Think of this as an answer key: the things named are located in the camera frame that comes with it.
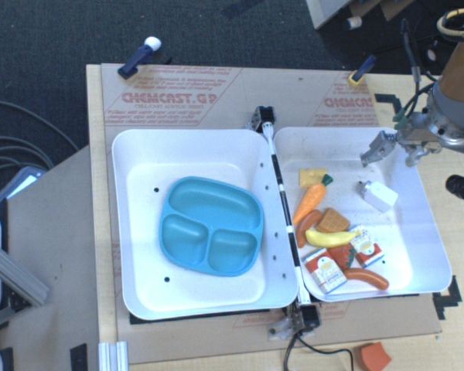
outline blue clamp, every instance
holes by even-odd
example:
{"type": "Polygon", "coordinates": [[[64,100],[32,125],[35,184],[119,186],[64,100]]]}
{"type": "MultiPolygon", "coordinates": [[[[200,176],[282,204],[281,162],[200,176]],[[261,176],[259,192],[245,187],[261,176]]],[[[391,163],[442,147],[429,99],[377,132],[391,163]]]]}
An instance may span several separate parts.
{"type": "Polygon", "coordinates": [[[131,56],[131,59],[129,59],[127,63],[118,70],[118,73],[126,80],[129,77],[134,76],[138,72],[138,68],[136,66],[148,63],[153,56],[153,53],[158,51],[160,46],[162,46],[162,42],[159,39],[156,37],[148,37],[145,40],[144,45],[140,46],[136,50],[134,55],[131,56]]]}
{"type": "Polygon", "coordinates": [[[357,87],[360,82],[363,80],[364,74],[369,73],[376,62],[377,58],[375,55],[369,55],[364,63],[358,70],[354,70],[349,77],[347,78],[347,82],[352,87],[357,87]]]}

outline toy bread slice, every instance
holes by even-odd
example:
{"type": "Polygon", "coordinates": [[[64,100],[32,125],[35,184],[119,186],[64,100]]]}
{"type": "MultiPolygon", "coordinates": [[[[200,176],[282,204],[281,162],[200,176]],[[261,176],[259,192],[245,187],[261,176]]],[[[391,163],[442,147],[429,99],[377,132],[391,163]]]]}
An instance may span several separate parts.
{"type": "Polygon", "coordinates": [[[326,168],[299,169],[299,186],[308,188],[312,184],[322,182],[326,172],[326,168]]]}
{"type": "Polygon", "coordinates": [[[346,231],[350,221],[334,208],[327,208],[322,219],[316,224],[316,229],[324,233],[346,231]]]}

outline white tray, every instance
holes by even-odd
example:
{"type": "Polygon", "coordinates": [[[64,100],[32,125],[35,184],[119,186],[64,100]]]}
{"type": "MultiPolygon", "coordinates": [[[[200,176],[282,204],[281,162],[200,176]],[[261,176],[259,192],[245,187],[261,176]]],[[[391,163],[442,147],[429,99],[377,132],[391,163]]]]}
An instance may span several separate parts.
{"type": "MultiPolygon", "coordinates": [[[[347,281],[324,294],[302,265],[308,290],[322,301],[346,301],[388,295],[420,294],[446,289],[452,272],[442,239],[429,208],[418,170],[407,167],[404,149],[397,146],[382,161],[364,168],[364,153],[379,128],[283,128],[275,135],[275,147],[284,179],[289,208],[293,214],[304,195],[299,187],[299,169],[327,168],[333,183],[319,204],[332,207],[350,220],[363,224],[385,256],[368,269],[389,280],[386,291],[362,281],[347,281]],[[382,213],[361,196],[359,181],[381,182],[398,194],[395,206],[382,213]]],[[[315,250],[306,244],[299,249],[305,257],[315,250]]],[[[354,261],[353,267],[359,267],[354,261]]]]}
{"type": "Polygon", "coordinates": [[[282,308],[298,291],[271,156],[249,130],[129,130],[112,145],[128,310],[147,319],[282,308]],[[160,212],[169,187],[186,176],[251,191],[264,210],[264,234],[253,267],[218,277],[179,267],[159,248],[160,212]]]}
{"type": "MultiPolygon", "coordinates": [[[[416,168],[397,147],[363,168],[379,128],[283,128],[275,147],[291,213],[302,198],[299,169],[325,167],[334,181],[319,208],[333,207],[353,225],[363,224],[385,257],[369,268],[390,282],[378,291],[348,281],[323,294],[302,267],[305,286],[322,301],[442,291],[452,272],[416,168]],[[386,213],[366,203],[358,182],[380,181],[399,195],[386,213]]],[[[270,150],[263,136],[246,129],[142,129],[120,133],[112,145],[125,304],[146,320],[230,311],[282,308],[292,303],[298,281],[285,227],[270,150]],[[159,248],[160,212],[167,190],[190,175],[228,182],[254,193],[264,209],[264,236],[254,266],[238,277],[189,271],[159,248]]],[[[304,246],[300,257],[314,251],[304,246]]]]}

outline toy milk carton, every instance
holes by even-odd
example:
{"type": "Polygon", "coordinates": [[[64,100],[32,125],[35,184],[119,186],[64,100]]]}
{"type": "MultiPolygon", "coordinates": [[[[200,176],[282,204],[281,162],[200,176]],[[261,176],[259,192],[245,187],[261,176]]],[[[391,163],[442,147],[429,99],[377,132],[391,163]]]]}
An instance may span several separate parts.
{"type": "Polygon", "coordinates": [[[381,259],[384,256],[384,252],[381,250],[378,243],[368,233],[367,229],[362,226],[356,226],[351,229],[351,232],[360,231],[361,234],[354,237],[350,244],[353,245],[356,250],[356,260],[361,264],[362,267],[367,267],[373,262],[381,259]]]}
{"type": "Polygon", "coordinates": [[[347,282],[346,276],[325,248],[308,255],[304,265],[325,294],[347,282]]]}

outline orange toy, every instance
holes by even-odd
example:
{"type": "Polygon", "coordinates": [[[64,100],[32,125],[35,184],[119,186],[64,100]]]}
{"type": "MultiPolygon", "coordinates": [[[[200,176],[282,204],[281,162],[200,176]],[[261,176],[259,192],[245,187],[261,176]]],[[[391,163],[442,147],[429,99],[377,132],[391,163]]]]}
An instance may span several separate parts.
{"type": "Polygon", "coordinates": [[[306,190],[301,202],[297,206],[297,210],[292,217],[292,224],[299,223],[304,217],[308,215],[325,197],[326,186],[333,181],[329,175],[324,175],[322,182],[317,182],[306,190]]]}
{"type": "Polygon", "coordinates": [[[391,361],[381,342],[364,346],[360,349],[361,358],[368,371],[381,371],[391,361]]]}

